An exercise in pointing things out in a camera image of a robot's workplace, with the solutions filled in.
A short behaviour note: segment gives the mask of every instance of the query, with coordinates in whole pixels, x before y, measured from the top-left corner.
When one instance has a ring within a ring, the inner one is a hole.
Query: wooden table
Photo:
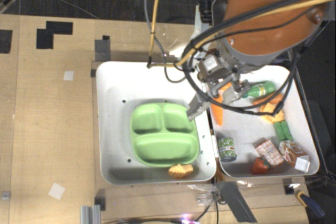
[[[36,29],[45,29],[47,20],[73,22],[73,34],[54,35],[53,50],[36,49]],[[100,175],[90,76],[94,43],[110,36],[112,60],[146,61],[145,23],[0,15],[0,29],[13,31],[10,54],[0,54],[0,191],[11,191],[10,200],[0,200],[1,224],[79,223],[80,207],[92,206],[99,191],[114,199],[102,212],[103,223],[203,211],[186,185],[120,187]],[[190,25],[159,24],[157,35],[171,50],[192,31]],[[73,71],[73,80],[64,80],[66,71]],[[303,178],[293,182],[307,192]],[[54,183],[65,188],[60,200],[48,195]],[[259,223],[308,223],[305,209],[285,195],[281,179],[251,183],[241,192]],[[237,223],[228,206],[219,209],[220,223]],[[202,223],[215,221],[212,207]]]

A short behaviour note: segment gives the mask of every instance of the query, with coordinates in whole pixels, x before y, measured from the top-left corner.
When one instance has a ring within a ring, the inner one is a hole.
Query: tin can
[[[237,159],[233,138],[231,137],[218,139],[218,151],[222,162],[232,162]]]

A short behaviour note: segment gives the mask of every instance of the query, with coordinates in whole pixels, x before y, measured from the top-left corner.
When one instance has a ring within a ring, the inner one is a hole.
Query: white sticker
[[[64,187],[58,185],[57,183],[54,183],[48,194],[57,200],[61,200],[64,191]]]
[[[73,80],[73,71],[65,71],[63,80]]]

